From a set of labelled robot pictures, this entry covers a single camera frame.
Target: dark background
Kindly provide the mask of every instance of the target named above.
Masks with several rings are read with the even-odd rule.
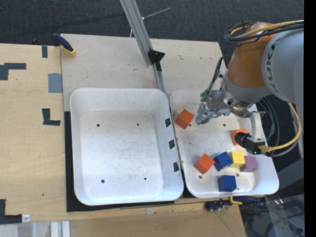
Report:
[[[229,57],[234,48],[224,41],[227,27],[241,21],[304,19],[304,0],[136,1],[144,17],[171,8],[145,19],[151,38],[216,41],[223,55]],[[53,33],[128,37],[130,27],[119,0],[0,0],[0,43],[31,44],[36,39],[38,44],[55,45]],[[285,143],[295,135],[289,108],[274,96],[268,100],[278,116],[279,143]],[[263,123],[268,131],[269,121]],[[274,158],[276,170],[299,158],[295,147],[285,156]]]

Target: table surface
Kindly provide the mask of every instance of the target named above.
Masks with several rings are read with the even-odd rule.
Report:
[[[123,54],[119,55],[131,58],[128,63],[129,73],[138,73],[148,79],[145,81],[141,78],[136,81],[135,87],[153,88],[156,86],[154,72],[146,68],[135,39],[79,35],[64,35],[64,37],[67,37],[70,43],[75,43],[77,58],[81,46],[89,47],[85,43],[87,40],[100,40],[100,43],[105,45],[103,52],[107,54],[106,57],[103,56],[103,59],[106,58],[107,66],[115,68],[120,66],[118,62],[120,59],[107,50],[113,50],[113,43],[119,41],[126,43],[125,48],[122,49]],[[166,53],[161,61],[166,94],[177,89],[204,90],[208,87],[217,61],[221,57],[218,43],[166,39],[151,41],[155,50]],[[6,199],[6,215],[28,214],[31,221],[44,222],[148,214],[146,207],[87,212],[66,211],[64,111],[67,110],[67,104],[64,101],[74,87],[80,85],[75,84],[73,88],[67,88],[63,82],[63,93],[50,93],[48,75],[62,74],[64,80],[65,76],[71,76],[68,73],[71,66],[69,70],[64,70],[69,64],[79,69],[82,61],[89,61],[74,59],[58,46],[48,46],[47,50],[48,57],[43,58],[42,47],[39,45],[0,44],[1,65],[26,63],[27,66],[25,70],[9,70],[8,80],[0,80],[0,120],[2,122],[0,127],[0,198]],[[95,49],[84,52],[91,53],[92,51],[95,52]],[[96,57],[96,64],[100,64],[102,59],[99,56]],[[78,77],[82,76],[85,77],[77,71],[74,74],[75,82],[78,82]],[[133,86],[133,83],[124,84],[124,80],[130,81],[130,78],[122,79],[119,75],[117,78],[121,80],[122,85]],[[113,87],[111,81],[107,87]],[[50,109],[51,120],[61,121],[59,126],[43,125],[43,108]],[[181,197],[172,205],[153,207],[153,212],[156,215],[203,211],[201,202],[211,200],[218,199]],[[231,212],[236,217],[239,228],[243,229],[239,210],[231,210]]]

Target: blue cube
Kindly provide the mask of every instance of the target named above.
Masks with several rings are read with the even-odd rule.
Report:
[[[229,157],[227,152],[223,152],[214,158],[214,166],[217,171],[220,171],[223,167],[233,163],[233,160]]]
[[[235,176],[223,175],[218,178],[218,190],[220,192],[232,192],[237,188]]]

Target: orange block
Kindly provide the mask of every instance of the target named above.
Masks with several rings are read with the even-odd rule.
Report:
[[[187,126],[191,123],[193,118],[194,118],[194,115],[192,113],[190,113],[186,109],[183,109],[179,117],[176,119],[175,123],[181,126],[183,129],[186,129]]]
[[[237,129],[234,132],[231,133],[231,138],[232,138],[232,142],[234,145],[238,145],[238,143],[235,140],[235,135],[238,134],[239,132],[244,132],[244,133],[248,133],[247,129]]]
[[[209,157],[207,154],[204,154],[195,164],[194,168],[196,168],[201,174],[204,174],[208,171],[215,161]]]

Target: yellow cube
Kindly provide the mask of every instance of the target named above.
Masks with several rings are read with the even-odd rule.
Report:
[[[242,151],[231,151],[229,153],[229,156],[232,159],[233,163],[231,163],[228,167],[240,168],[246,163],[245,157]]]

